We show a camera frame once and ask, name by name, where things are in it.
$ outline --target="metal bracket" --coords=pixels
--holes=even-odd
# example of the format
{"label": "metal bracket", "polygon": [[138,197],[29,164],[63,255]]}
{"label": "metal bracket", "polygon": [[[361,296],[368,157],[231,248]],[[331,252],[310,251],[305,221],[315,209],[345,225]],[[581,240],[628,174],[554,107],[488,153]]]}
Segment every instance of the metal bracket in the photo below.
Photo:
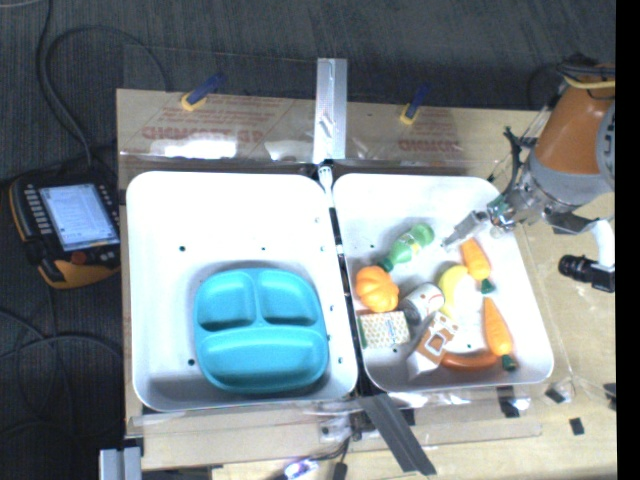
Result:
{"label": "metal bracket", "polygon": [[344,159],[347,145],[347,61],[318,59],[314,164]]}
{"label": "metal bracket", "polygon": [[559,235],[579,235],[591,230],[599,219],[586,219],[571,212],[546,215],[544,220]]}
{"label": "metal bracket", "polygon": [[499,386],[496,388],[498,392],[498,403],[500,404],[500,410],[506,418],[519,418],[520,411],[517,405],[514,403],[516,400],[513,386]]}
{"label": "metal bracket", "polygon": [[358,403],[380,432],[402,471],[417,470],[425,476],[437,474],[436,468],[389,395],[383,393],[363,397]]}
{"label": "metal bracket", "polygon": [[100,450],[100,480],[142,480],[140,447]]}

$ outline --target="blue plastic tray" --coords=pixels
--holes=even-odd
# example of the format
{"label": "blue plastic tray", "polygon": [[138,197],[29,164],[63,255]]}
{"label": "blue plastic tray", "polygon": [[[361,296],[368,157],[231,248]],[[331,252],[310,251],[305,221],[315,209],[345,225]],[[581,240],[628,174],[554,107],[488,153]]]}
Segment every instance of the blue plastic tray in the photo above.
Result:
{"label": "blue plastic tray", "polygon": [[240,394],[305,388],[329,359],[322,308],[313,287],[280,269],[217,273],[198,288],[198,363],[216,387]]}

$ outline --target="toy carrot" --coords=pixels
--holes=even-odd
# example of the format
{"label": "toy carrot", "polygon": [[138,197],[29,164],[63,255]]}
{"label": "toy carrot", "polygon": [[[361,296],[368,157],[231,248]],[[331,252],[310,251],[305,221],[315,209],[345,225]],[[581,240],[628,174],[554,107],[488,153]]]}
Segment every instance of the toy carrot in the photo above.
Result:
{"label": "toy carrot", "polygon": [[517,364],[511,357],[513,340],[502,314],[491,297],[484,298],[482,309],[484,333],[489,350],[502,358],[502,367],[505,370],[515,369]]}
{"label": "toy carrot", "polygon": [[477,240],[472,237],[464,241],[460,245],[460,252],[471,277],[481,283],[480,291],[487,294],[495,290],[495,287],[489,281],[491,264]]}

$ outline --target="toy food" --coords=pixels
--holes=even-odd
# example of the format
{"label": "toy food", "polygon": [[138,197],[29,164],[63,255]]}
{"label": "toy food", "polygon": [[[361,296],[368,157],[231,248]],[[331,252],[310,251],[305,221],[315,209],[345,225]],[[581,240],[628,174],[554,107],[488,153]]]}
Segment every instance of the toy food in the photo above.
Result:
{"label": "toy food", "polygon": [[491,368],[498,362],[498,356],[491,350],[481,350],[469,354],[455,354],[446,352],[440,364],[452,370],[475,371]]}
{"label": "toy food", "polygon": [[454,293],[456,286],[458,286],[462,278],[468,274],[469,269],[467,267],[456,264],[445,270],[438,280],[438,288],[442,290],[442,294],[444,295],[444,305],[440,308],[440,311],[449,318],[454,318],[453,308],[455,307]]}
{"label": "toy food", "polygon": [[409,328],[404,313],[387,311],[358,317],[363,348],[390,348],[409,341]]}
{"label": "toy food", "polygon": [[407,263],[415,258],[422,249],[433,242],[433,236],[433,229],[429,224],[416,224],[393,242],[389,254],[379,265],[386,272],[391,272],[399,263]]}
{"label": "toy food", "polygon": [[446,315],[436,311],[416,349],[407,358],[409,378],[435,370],[445,352],[445,346],[455,336],[458,325]]}
{"label": "toy food", "polygon": [[489,349],[502,359],[502,365],[506,370],[515,368],[510,357],[513,351],[511,333],[492,298],[484,298],[482,311],[485,339]]}
{"label": "toy food", "polygon": [[478,241],[473,237],[464,241],[460,245],[460,252],[471,277],[482,283],[482,293],[493,291],[494,286],[489,282],[491,264]]}
{"label": "toy food", "polygon": [[407,323],[415,329],[443,305],[442,290],[433,283],[422,283],[398,302],[398,311],[404,312]]}
{"label": "toy food", "polygon": [[356,274],[356,294],[376,313],[393,311],[398,306],[400,289],[388,272],[378,265],[364,267]]}

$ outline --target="green bottle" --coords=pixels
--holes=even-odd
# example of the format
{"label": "green bottle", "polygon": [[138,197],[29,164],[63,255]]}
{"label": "green bottle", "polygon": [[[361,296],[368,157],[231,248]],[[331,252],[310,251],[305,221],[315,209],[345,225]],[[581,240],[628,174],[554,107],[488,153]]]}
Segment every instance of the green bottle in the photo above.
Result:
{"label": "green bottle", "polygon": [[407,263],[427,245],[433,242],[433,229],[428,224],[416,224],[402,233],[393,245],[387,257],[378,262],[385,272],[391,272],[398,263]]}

